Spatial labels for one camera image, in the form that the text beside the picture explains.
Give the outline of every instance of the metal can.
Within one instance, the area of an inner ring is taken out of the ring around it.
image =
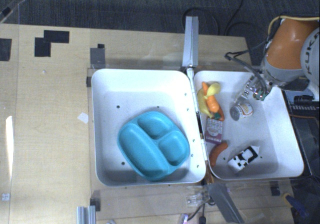
[[[231,107],[230,115],[233,120],[238,121],[239,119],[243,119],[243,118],[252,116],[253,111],[254,110],[253,110],[251,104],[241,103],[239,105]]]

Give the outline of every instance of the plastic toy food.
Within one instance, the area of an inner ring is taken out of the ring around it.
[[[207,123],[205,126],[205,141],[216,145],[221,144],[222,140],[222,122],[211,118],[206,119]]]
[[[211,150],[209,154],[209,162],[211,167],[215,167],[218,156],[221,154],[222,151],[226,150],[227,148],[228,148],[228,143],[224,141],[220,145],[214,147]]]
[[[244,151],[241,151],[238,155],[232,158],[228,162],[228,166],[234,171],[238,172],[251,163],[258,157],[259,147],[249,146]]]
[[[242,103],[236,106],[231,107],[230,116],[233,120],[238,121],[253,114],[253,108],[249,103]]]
[[[208,86],[205,82],[202,82],[202,88],[198,91],[197,98],[201,113],[206,114],[209,118],[215,118],[219,121],[224,121],[224,113],[215,97],[215,94],[219,93],[220,90],[220,84],[217,82],[211,84],[210,86]]]

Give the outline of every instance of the white sink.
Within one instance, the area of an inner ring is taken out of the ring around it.
[[[200,71],[194,77],[197,91],[202,81],[221,84],[216,99],[225,115],[222,140],[228,142],[228,148],[220,154],[212,172],[223,180],[297,177],[304,170],[304,162],[279,88],[273,88],[263,102],[249,99],[254,109],[251,117],[234,121],[230,116],[232,100],[250,76],[247,72]],[[205,127],[204,114],[201,120]],[[235,174],[227,162],[251,145],[259,146],[258,158]],[[212,147],[207,143],[208,153]]]
[[[95,167],[107,186],[196,183],[206,165],[189,79],[179,71],[101,69],[92,76]],[[160,181],[139,176],[125,160],[117,135],[128,121],[159,111],[183,132],[190,145],[187,160]]]

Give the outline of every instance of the small white paper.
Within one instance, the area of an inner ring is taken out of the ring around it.
[[[89,116],[86,114],[86,113],[81,113],[79,116],[78,116],[78,119],[87,124],[89,122]]]
[[[2,194],[2,201],[10,201],[10,194]]]

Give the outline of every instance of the blue plate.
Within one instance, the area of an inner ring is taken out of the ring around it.
[[[119,131],[118,147],[143,178],[157,181],[178,169],[190,154],[188,140],[164,114],[149,111]]]

